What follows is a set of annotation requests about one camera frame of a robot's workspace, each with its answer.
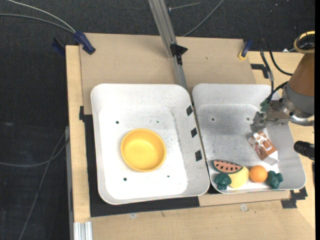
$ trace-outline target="toy orange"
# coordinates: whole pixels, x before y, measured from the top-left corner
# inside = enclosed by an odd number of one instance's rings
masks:
[[[268,177],[267,170],[261,165],[255,165],[250,169],[250,179],[253,182],[265,182]]]

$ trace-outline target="chocolate milk carton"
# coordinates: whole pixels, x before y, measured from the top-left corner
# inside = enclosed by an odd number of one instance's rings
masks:
[[[263,131],[254,133],[248,141],[262,161],[272,166],[279,162],[277,149]]]

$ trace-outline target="yellow plate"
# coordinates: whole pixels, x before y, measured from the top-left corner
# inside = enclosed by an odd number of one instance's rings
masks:
[[[150,172],[166,159],[166,146],[154,131],[144,128],[129,131],[121,142],[121,155],[133,170]]]

